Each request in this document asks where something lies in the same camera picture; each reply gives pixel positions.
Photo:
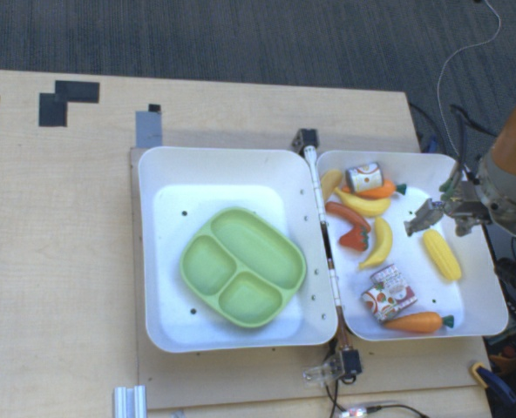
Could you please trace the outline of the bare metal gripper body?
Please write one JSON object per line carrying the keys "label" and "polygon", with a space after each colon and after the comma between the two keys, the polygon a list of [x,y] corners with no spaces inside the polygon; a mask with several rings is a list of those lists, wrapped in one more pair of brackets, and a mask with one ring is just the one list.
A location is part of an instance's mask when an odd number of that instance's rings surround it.
{"label": "bare metal gripper body", "polygon": [[454,219],[471,216],[480,225],[495,225],[516,235],[516,185],[494,184],[490,179],[478,184],[461,181],[448,198],[442,195],[444,212]]}

